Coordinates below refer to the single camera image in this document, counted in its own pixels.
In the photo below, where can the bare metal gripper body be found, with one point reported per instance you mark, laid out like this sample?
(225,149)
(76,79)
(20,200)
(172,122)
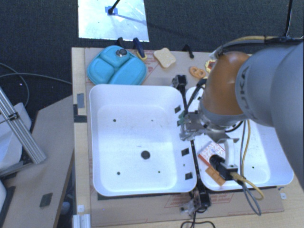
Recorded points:
(193,126)

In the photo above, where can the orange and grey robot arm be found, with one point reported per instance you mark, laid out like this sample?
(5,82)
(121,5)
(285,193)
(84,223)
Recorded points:
(261,84)

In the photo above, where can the red and white packet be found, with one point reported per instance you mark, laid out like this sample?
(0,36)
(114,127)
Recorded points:
(211,152)

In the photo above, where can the thin black rod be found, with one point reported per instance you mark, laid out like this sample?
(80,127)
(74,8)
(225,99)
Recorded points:
(196,165)

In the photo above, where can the orange toy pretzel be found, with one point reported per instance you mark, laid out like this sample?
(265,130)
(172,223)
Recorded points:
(197,72)

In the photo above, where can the orange toy biscuit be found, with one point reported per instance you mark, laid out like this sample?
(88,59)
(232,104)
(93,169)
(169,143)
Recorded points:
(215,176)

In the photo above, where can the white plastic tray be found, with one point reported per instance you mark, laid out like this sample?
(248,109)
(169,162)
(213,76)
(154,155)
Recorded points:
(263,160)
(135,139)

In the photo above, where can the yellow and red pizza slice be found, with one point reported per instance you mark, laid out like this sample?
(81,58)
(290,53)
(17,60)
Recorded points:
(209,65)

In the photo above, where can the beige toy bread slice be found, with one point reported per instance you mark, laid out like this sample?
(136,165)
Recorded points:
(164,57)

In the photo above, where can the brown cardboard board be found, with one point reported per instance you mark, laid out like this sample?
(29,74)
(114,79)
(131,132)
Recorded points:
(161,212)

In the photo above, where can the blue divided plate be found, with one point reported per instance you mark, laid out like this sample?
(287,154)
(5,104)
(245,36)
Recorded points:
(114,70)

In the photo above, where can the small grey round can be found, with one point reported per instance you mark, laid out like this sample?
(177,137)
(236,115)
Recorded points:
(121,53)

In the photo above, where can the black cylinder on white bracket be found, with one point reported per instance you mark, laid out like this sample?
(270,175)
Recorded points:
(222,167)

